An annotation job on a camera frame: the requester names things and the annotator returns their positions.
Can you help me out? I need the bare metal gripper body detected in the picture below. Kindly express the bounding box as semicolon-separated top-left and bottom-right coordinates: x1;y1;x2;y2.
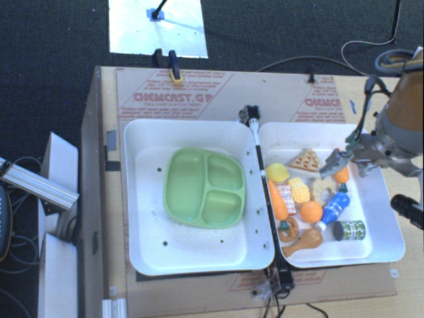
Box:
349;133;424;178

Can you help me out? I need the small orange with green stem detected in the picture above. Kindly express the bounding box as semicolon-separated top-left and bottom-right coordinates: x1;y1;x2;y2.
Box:
333;166;350;193

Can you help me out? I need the pizza slice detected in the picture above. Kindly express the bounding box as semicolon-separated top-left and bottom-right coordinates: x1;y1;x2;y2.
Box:
289;148;322;173

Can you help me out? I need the yellow corn cob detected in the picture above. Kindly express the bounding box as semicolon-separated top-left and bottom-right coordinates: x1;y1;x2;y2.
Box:
287;176;311;204

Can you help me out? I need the blue bottle with white cap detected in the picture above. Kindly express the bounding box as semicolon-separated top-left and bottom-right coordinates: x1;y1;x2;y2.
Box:
314;191;352;233

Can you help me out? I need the orange fruit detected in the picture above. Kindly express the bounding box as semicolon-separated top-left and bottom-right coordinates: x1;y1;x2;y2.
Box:
299;200;324;225

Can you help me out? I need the red and white packet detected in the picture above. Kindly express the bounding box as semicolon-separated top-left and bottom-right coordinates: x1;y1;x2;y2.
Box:
274;183;297;216

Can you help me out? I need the yellow lemon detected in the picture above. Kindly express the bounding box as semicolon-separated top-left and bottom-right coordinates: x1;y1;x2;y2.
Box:
264;162;290;184

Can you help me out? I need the orange carrot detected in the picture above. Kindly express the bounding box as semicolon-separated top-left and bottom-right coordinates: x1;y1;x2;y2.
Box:
267;179;290;221

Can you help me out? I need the thin black and white rod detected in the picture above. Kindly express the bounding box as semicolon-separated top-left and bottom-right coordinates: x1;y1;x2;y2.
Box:
250;119;290;278

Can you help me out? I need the green and white can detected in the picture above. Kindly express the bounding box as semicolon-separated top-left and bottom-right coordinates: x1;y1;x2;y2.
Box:
332;219;366;242

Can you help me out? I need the white plastic tray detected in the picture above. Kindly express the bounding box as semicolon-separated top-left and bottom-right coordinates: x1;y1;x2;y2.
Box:
257;121;407;269
123;118;276;276

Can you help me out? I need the brown pretzel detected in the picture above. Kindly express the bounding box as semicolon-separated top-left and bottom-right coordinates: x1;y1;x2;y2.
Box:
277;217;300;243

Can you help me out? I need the brown chicken drumstick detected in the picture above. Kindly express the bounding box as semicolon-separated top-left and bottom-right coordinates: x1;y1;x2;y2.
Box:
282;227;324;258

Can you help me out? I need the green divided plate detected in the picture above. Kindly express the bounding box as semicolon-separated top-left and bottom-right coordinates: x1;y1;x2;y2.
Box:
162;146;247;229

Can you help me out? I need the brown cardboard board red print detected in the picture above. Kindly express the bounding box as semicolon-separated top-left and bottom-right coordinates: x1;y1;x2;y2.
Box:
115;67;398;318

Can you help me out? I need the black cylinder on white bracket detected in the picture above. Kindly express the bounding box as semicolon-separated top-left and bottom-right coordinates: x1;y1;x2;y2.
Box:
390;193;424;230

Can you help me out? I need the black block with thin wires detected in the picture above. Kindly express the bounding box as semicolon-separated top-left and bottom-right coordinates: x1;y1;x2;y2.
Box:
238;105;262;124
270;266;296;293

